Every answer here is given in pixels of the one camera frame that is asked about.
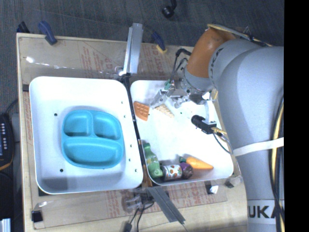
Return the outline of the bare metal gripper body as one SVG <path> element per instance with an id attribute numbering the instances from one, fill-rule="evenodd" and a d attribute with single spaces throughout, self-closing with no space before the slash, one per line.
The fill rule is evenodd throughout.
<path id="1" fill-rule="evenodd" d="M 187 97 L 189 101 L 195 104 L 204 104 L 206 100 L 203 96 L 210 92 L 210 80 L 168 80 L 166 82 L 166 91 L 169 98 Z"/>

